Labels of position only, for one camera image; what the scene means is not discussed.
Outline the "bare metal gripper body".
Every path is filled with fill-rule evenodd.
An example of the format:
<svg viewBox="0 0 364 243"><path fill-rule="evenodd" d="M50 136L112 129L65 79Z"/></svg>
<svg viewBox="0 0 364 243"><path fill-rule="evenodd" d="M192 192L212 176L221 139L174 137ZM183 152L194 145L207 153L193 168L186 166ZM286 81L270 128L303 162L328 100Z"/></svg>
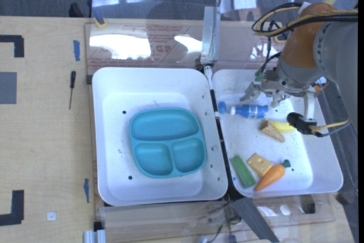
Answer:
<svg viewBox="0 0 364 243"><path fill-rule="evenodd" d="M303 96L311 87L310 83L301 83L287 76L282 70L268 69L255 73L255 82L265 94L281 94L288 96Z"/></svg>

